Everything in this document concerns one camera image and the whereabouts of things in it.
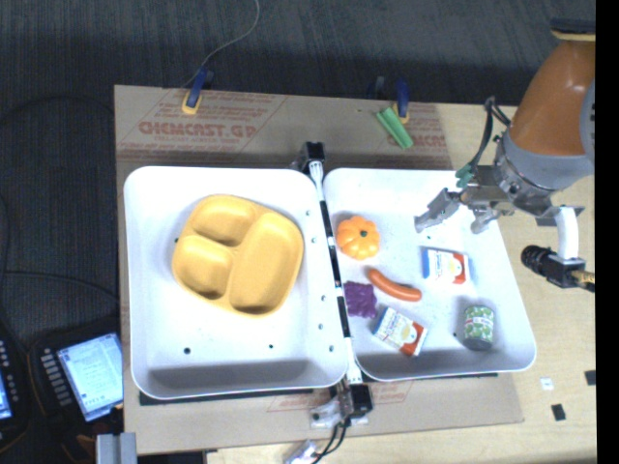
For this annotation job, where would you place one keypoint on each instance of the white plastic tray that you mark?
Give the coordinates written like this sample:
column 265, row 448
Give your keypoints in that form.
column 483, row 351
column 232, row 346

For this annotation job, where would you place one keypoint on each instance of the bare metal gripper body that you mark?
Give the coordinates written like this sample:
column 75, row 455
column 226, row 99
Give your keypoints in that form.
column 503, row 192

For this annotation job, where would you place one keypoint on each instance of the purple toy grapes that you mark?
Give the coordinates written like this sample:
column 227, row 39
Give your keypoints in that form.
column 360, row 300

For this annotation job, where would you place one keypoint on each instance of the white blue and orange carton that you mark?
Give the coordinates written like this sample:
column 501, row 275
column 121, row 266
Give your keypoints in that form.
column 445, row 265
column 399, row 331

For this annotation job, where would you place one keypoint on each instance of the yellow divided plate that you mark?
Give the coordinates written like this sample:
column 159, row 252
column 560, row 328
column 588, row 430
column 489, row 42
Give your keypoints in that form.
column 237, row 254

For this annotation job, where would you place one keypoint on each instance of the orange toy pumpkin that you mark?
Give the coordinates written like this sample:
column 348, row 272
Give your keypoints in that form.
column 358, row 237

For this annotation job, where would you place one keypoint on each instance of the green plastic clip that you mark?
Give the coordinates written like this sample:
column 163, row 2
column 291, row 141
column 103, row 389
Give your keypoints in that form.
column 395, row 126

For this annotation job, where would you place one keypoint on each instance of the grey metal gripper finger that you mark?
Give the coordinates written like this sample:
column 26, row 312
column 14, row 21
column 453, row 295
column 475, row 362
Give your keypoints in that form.
column 435, row 213
column 483, row 219

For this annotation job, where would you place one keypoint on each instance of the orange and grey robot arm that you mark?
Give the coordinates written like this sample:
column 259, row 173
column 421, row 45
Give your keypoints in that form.
column 556, row 109

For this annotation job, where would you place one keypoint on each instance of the black cylinder on white bracket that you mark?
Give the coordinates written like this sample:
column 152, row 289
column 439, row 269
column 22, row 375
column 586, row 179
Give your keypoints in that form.
column 556, row 254

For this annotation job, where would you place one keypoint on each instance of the small green can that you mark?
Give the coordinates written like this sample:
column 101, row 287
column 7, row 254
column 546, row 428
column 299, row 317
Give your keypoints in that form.
column 479, row 327

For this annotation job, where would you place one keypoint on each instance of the thin black and white rod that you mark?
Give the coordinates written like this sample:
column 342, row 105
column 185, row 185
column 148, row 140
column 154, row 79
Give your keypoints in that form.
column 333, row 254

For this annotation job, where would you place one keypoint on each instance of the orange toy sausage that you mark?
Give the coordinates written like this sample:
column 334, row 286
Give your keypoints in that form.
column 394, row 285

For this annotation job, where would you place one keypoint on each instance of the brown cardboard board, red print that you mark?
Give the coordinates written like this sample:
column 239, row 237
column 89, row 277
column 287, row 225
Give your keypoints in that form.
column 300, row 128

